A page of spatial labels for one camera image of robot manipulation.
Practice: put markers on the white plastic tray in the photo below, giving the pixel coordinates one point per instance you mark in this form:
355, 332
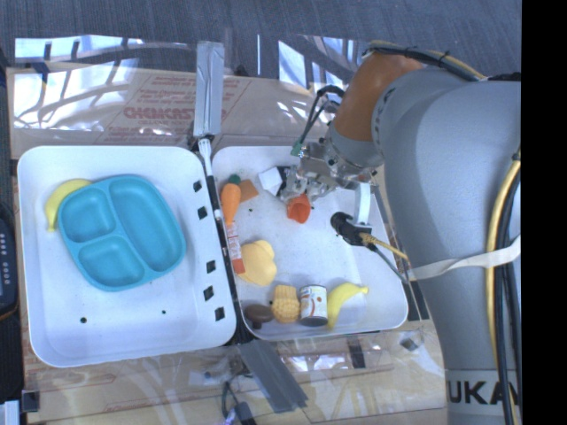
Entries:
133, 326
310, 250

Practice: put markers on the orange cup-shaped toy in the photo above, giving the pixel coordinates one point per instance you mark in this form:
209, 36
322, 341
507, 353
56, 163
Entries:
299, 210

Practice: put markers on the blue divided plate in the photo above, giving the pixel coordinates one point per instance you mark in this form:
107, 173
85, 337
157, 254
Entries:
124, 233

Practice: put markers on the yellow corn cob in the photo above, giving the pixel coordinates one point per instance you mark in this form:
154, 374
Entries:
285, 306

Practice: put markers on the yellow banana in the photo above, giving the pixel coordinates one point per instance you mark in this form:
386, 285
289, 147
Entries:
55, 202
341, 301

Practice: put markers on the thin black and white rod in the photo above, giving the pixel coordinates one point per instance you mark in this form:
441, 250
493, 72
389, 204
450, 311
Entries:
212, 184

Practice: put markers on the orange carrot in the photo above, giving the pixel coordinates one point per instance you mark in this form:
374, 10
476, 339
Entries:
230, 199

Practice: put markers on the brown cardboard board red print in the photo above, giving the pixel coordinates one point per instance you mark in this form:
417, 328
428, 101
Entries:
150, 109

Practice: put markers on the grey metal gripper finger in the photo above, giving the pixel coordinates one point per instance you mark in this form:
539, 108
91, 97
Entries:
294, 186
318, 190

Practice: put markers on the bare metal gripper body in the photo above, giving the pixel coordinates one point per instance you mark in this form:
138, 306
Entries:
330, 166

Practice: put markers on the white and black carton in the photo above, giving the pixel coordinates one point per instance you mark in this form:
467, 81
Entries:
270, 180

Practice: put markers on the brown mushroom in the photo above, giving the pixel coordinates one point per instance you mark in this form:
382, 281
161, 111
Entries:
259, 313

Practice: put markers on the black cylinder on white bracket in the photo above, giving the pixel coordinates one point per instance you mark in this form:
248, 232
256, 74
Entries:
350, 230

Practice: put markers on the orange wedge-shaped toy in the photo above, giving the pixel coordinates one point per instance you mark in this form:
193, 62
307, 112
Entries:
248, 190

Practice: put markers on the orange and white packet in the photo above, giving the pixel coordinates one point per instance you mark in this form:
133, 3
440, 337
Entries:
235, 248

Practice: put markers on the pale yellow lumpy toy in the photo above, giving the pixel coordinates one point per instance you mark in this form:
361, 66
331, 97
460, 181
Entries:
259, 264

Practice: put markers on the small white can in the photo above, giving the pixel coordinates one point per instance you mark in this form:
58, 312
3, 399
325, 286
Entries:
313, 303

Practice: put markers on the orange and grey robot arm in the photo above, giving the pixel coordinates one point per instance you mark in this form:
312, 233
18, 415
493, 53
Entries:
443, 149

